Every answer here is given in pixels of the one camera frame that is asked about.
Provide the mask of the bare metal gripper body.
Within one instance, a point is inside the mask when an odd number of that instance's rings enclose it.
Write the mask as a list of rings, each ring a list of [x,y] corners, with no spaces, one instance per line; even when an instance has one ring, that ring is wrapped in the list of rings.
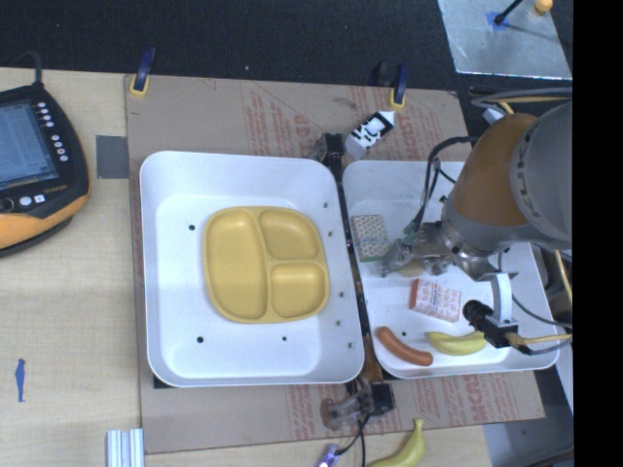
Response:
[[[453,256],[455,264],[451,267],[461,269],[471,279],[483,279],[495,272],[491,253],[468,243],[450,222],[422,224],[411,247],[414,258],[420,262],[429,256]]]

